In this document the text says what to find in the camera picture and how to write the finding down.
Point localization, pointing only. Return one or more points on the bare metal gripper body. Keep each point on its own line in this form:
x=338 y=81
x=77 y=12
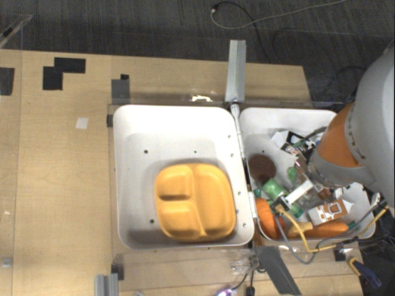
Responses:
x=304 y=170

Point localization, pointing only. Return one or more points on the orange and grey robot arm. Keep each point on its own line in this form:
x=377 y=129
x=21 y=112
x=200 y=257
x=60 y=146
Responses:
x=370 y=128

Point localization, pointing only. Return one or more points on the small green packet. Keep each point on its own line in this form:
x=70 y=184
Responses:
x=291 y=174

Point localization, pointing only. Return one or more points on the white and black carton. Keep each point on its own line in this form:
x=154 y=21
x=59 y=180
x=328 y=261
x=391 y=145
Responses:
x=282 y=139

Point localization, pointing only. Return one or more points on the clear bottle with green end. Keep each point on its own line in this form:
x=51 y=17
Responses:
x=297 y=211

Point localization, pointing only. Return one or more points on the brown round biscuit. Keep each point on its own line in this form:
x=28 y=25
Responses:
x=261 y=167

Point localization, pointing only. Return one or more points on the white and brown carton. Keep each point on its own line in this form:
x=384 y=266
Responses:
x=328 y=213

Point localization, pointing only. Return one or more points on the white plastic tray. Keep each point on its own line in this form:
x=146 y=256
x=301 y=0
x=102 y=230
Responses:
x=265 y=125
x=172 y=134

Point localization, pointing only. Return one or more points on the tan bread piece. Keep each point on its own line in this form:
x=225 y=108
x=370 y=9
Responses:
x=297 y=229

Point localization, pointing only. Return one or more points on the orange carrot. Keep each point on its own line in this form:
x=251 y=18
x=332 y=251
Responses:
x=327 y=229
x=265 y=216

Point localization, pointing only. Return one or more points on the orange divided plate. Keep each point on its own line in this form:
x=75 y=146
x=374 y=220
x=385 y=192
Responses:
x=197 y=202

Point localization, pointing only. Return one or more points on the pale wood board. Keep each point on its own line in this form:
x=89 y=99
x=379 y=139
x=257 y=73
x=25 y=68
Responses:
x=172 y=82

